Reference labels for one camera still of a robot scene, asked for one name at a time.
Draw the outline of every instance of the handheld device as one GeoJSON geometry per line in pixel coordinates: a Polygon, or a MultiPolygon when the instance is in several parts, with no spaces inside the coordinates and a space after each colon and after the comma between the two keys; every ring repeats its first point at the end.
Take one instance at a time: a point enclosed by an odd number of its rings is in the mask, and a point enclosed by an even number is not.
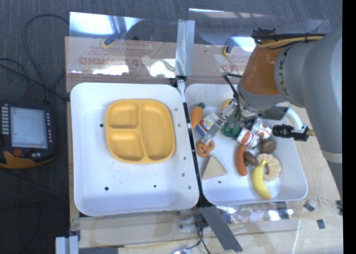
{"type": "Polygon", "coordinates": [[[25,169],[55,157],[56,130],[44,103],[0,101],[0,167],[25,169]]]}

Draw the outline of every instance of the yellow cable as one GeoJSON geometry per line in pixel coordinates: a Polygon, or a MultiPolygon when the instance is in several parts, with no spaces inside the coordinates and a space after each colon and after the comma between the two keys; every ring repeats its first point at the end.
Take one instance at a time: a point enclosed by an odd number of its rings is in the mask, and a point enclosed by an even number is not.
{"type": "Polygon", "coordinates": [[[300,42],[300,41],[318,41],[320,40],[322,37],[319,36],[307,36],[307,37],[300,37],[300,38],[287,38],[287,39],[281,39],[279,41],[275,41],[275,42],[270,42],[270,43],[258,43],[257,41],[255,41],[256,46],[258,47],[272,47],[272,46],[276,46],[279,44],[283,44],[283,43],[290,43],[290,42],[300,42]]]}

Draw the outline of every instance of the device screen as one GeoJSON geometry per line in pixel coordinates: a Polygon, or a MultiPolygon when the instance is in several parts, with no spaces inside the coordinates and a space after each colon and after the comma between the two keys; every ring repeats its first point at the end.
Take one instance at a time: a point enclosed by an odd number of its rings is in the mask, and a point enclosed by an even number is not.
{"type": "Polygon", "coordinates": [[[11,107],[12,147],[48,148],[45,112],[11,107]]]}

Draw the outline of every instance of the white tray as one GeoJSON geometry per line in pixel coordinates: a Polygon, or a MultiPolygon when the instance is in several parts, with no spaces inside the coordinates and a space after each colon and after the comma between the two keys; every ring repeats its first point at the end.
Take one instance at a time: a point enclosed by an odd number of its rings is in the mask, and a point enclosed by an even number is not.
{"type": "MultiPolygon", "coordinates": [[[[186,89],[186,101],[188,109],[191,111],[198,103],[205,104],[204,115],[210,112],[219,114],[223,110],[223,104],[227,99],[233,97],[233,92],[227,84],[192,84],[186,89]]],[[[269,127],[276,124],[286,123],[286,121],[261,120],[269,127]]],[[[202,137],[194,130],[195,143],[202,137]]],[[[272,137],[276,142],[276,150],[273,155],[279,159],[282,165],[280,176],[266,186],[271,193],[271,200],[293,201],[301,200],[308,191],[308,185],[301,167],[299,156],[295,148],[294,140],[291,138],[272,137]]],[[[240,176],[235,167],[235,153],[238,142],[233,138],[226,137],[223,131],[213,139],[215,148],[210,152],[224,166],[227,174],[202,180],[202,189],[205,197],[214,205],[233,206],[248,203],[269,202],[261,198],[252,185],[253,166],[247,166],[248,174],[240,176]]],[[[259,148],[252,151],[257,155],[259,148]]],[[[209,157],[198,156],[200,174],[202,175],[209,157]]]]}
{"type": "Polygon", "coordinates": [[[181,96],[165,84],[81,83],[71,92],[74,199],[88,216],[186,210],[199,198],[181,96]],[[106,144],[105,115],[120,99],[152,99],[169,109],[176,148],[164,162],[121,162],[106,144]]]}

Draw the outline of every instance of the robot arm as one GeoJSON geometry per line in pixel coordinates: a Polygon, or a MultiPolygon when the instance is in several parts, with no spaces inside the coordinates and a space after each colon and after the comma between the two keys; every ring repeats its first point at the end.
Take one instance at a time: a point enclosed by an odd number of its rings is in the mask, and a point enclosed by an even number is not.
{"type": "Polygon", "coordinates": [[[286,101],[306,109],[342,201],[342,29],[280,49],[257,46],[238,91],[243,117],[286,101]]]}

